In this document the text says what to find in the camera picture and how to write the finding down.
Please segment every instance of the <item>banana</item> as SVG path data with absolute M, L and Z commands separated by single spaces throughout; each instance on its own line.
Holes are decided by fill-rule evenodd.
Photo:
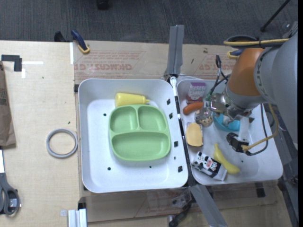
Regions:
M 240 171 L 238 167 L 225 159 L 217 143 L 214 143 L 214 160 L 220 162 L 230 174 L 236 174 Z

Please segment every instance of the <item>brown bag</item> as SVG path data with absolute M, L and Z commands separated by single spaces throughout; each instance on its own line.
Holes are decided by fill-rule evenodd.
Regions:
M 3 63 L 0 61 L 0 146 L 16 143 Z

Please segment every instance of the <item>scissors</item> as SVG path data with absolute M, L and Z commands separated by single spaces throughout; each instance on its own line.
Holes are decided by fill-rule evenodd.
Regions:
M 0 213 L 12 215 L 20 207 L 20 198 L 17 191 L 12 188 L 6 179 L 4 171 L 3 152 L 0 146 Z

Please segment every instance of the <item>wooden table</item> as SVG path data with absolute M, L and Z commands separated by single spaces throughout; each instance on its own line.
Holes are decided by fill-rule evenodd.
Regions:
M 15 147 L 4 148 L 8 182 L 17 188 L 22 207 L 14 217 L 0 216 L 1 227 L 65 227 L 67 210 L 76 210 L 80 199 L 78 154 L 66 159 L 50 156 L 45 141 L 56 128 L 77 131 L 74 93 L 74 66 L 70 43 L 0 41 L 0 54 L 19 55 L 23 62 L 42 61 L 43 65 L 25 65 L 26 78 L 14 72 L 14 63 L 4 61 L 10 108 L 16 132 Z M 57 134 L 51 140 L 54 150 L 66 153 L 72 138 Z M 272 187 L 275 203 L 237 209 L 222 215 L 229 226 L 290 226 L 282 193 Z M 192 213 L 187 221 L 207 226 L 201 213 Z M 90 223 L 89 226 L 167 226 L 166 217 Z

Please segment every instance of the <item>white plastic tray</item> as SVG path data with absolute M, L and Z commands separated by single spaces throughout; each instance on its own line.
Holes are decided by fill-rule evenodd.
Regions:
M 78 92 L 82 181 L 89 191 L 178 188 L 187 182 L 188 169 L 175 98 L 168 82 L 160 79 L 87 79 L 80 84 Z M 109 144 L 108 121 L 115 109 L 117 92 L 144 95 L 150 100 L 148 104 L 164 112 L 171 137 L 171 150 L 164 158 L 134 162 L 114 155 Z
M 206 95 L 206 93 L 214 85 L 215 81 L 190 79 L 180 81 L 177 85 L 177 93 L 179 97 L 181 111 L 187 105 L 186 94 L 188 92 L 188 88 L 191 82 L 206 83 Z M 219 86 L 217 86 L 217 88 L 215 89 L 215 92 L 221 93 L 224 87 L 224 83 L 219 84 Z M 194 122 L 194 114 L 195 113 L 192 112 L 189 115 L 184 115 L 181 112 L 184 131 L 186 130 L 188 122 Z M 253 109 L 251 117 L 255 118 L 255 120 L 250 124 L 249 127 L 250 144 L 265 138 L 261 121 L 261 109 L 259 106 Z M 272 133 L 265 112 L 264 121 L 267 135 L 270 136 Z M 198 151 L 202 151 L 208 156 L 213 157 L 214 143 L 218 143 L 219 149 L 223 153 L 224 157 L 232 164 L 236 165 L 240 169 L 240 172 L 234 175 L 227 174 L 224 181 L 219 181 L 207 176 L 206 174 L 192 167 L 193 176 L 197 180 L 197 182 L 204 185 L 215 185 L 227 183 L 270 181 L 276 180 L 281 177 L 283 173 L 283 166 L 273 138 L 268 141 L 268 147 L 265 151 L 255 156 L 247 156 L 244 153 L 239 153 L 232 149 L 232 147 L 226 140 L 227 134 L 228 132 L 218 129 L 214 123 L 212 123 L 212 125 L 207 128 L 203 128 L 204 145 L 202 147 L 188 147 L 190 160 L 194 158 Z M 265 142 L 253 147 L 250 152 L 253 153 L 259 151 L 264 146 Z

